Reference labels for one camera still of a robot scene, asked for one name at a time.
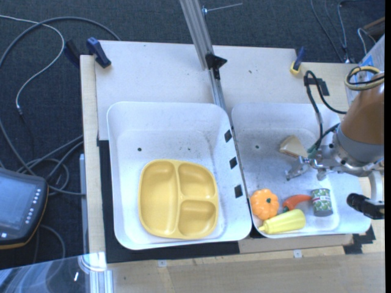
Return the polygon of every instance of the yellow divided plate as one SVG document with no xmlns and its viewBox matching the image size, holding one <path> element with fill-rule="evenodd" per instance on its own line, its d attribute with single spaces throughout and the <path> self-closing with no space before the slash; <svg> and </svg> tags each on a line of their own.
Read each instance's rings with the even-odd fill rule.
<svg viewBox="0 0 391 293">
<path fill-rule="evenodd" d="M 157 159 L 142 170 L 139 218 L 151 234 L 174 239 L 200 239 L 212 233 L 219 213 L 213 174 L 204 166 Z"/>
</svg>

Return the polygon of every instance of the black hole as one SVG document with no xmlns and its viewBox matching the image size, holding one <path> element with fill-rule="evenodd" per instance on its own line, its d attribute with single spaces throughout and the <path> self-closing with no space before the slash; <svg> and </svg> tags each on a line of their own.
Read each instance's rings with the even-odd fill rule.
<svg viewBox="0 0 391 293">
<path fill-rule="evenodd" d="M 238 185 L 235 187 L 235 198 L 241 197 L 243 195 L 242 186 Z"/>
<path fill-rule="evenodd" d="M 227 130 L 227 132 L 224 134 L 225 142 L 228 142 L 232 138 L 231 130 Z"/>
<path fill-rule="evenodd" d="M 233 159 L 230 160 L 231 169 L 236 165 L 238 165 L 238 161 L 236 160 L 236 157 L 234 157 Z"/>
</svg>

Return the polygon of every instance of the tin can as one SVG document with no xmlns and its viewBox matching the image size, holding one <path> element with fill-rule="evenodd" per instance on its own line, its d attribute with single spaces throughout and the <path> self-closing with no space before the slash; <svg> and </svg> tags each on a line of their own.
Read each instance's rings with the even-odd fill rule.
<svg viewBox="0 0 391 293">
<path fill-rule="evenodd" d="M 313 213 L 318 217 L 332 215 L 332 205 L 330 190 L 326 188 L 315 189 L 311 191 Z"/>
</svg>

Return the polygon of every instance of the dark floor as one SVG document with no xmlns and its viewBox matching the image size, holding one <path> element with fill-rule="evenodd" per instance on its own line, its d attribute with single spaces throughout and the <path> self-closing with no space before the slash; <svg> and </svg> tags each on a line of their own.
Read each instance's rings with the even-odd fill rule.
<svg viewBox="0 0 391 293">
<path fill-rule="evenodd" d="M 208 12 L 206 20 L 213 44 L 294 49 L 304 46 L 304 61 L 308 62 L 344 62 L 346 53 L 351 62 L 358 62 L 365 54 L 358 28 L 385 16 L 385 0 L 200 0 L 200 3 L 210 10 L 241 4 Z M 78 16 L 105 25 L 122 40 L 192 43 L 178 0 L 0 0 L 0 15 L 33 21 Z M 50 24 L 61 31 L 65 41 L 72 39 L 83 54 L 88 53 L 85 44 L 91 36 L 114 39 L 103 28 L 80 19 Z M 47 66 L 61 49 L 60 37 L 47 28 L 34 29 L 13 45 L 13 40 L 31 25 L 0 17 L 0 120 L 25 161 L 42 157 L 82 134 L 79 70 L 64 55 L 21 92 L 23 117 L 15 107 L 21 86 Z M 367 49 L 373 45 L 372 39 L 365 35 L 364 42 Z M 72 192 L 80 191 L 81 153 L 82 146 L 65 161 L 70 175 L 66 190 Z M 4 134 L 0 134 L 0 162 L 10 170 L 21 167 Z M 53 162 L 46 162 L 35 172 L 47 176 L 52 168 Z M 50 183 L 60 186 L 64 179 L 61 168 Z M 82 253 L 80 197 L 67 194 L 50 197 L 43 224 L 64 239 L 66 256 Z M 32 263 L 36 241 L 35 237 L 25 247 L 0 250 L 0 269 Z M 59 240 L 52 232 L 40 228 L 38 241 L 37 262 L 61 257 Z"/>
</svg>

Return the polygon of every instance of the white plastic tray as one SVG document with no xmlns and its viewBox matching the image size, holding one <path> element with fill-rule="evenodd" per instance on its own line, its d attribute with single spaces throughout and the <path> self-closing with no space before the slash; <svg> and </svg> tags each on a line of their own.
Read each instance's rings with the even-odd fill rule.
<svg viewBox="0 0 391 293">
<path fill-rule="evenodd" d="M 336 123 L 339 117 L 324 105 L 318 105 L 323 116 L 324 131 Z M 297 231 L 282 234 L 266 234 L 270 238 L 310 236 L 317 234 L 363 233 L 370 226 L 370 219 L 346 204 L 350 193 L 362 194 L 357 177 L 348 174 L 328 174 L 325 180 L 318 181 L 316 170 L 286 180 L 295 158 L 280 153 L 280 144 L 288 136 L 296 135 L 305 148 L 309 148 L 319 137 L 319 126 L 311 104 L 290 103 L 246 103 L 233 108 L 232 121 L 238 142 L 244 179 L 249 197 L 257 189 L 267 187 L 279 198 L 282 212 L 284 199 L 294 194 L 308 194 L 311 190 L 328 188 L 334 213 L 327 217 L 316 217 L 311 202 L 298 204 L 306 215 L 306 226 Z M 327 135 L 323 144 L 331 142 L 332 134 Z M 256 228 L 262 221 L 252 216 Z"/>
<path fill-rule="evenodd" d="M 235 144 L 228 142 L 228 115 L 207 103 L 118 102 L 108 110 L 108 133 L 114 203 L 114 231 L 126 248 L 141 250 L 206 242 L 237 241 L 245 238 L 252 221 Z M 214 174 L 219 191 L 216 229 L 197 240 L 154 236 L 142 226 L 137 205 L 143 167 L 155 159 L 178 159 L 205 166 Z M 236 197 L 235 187 L 242 196 Z"/>
</svg>

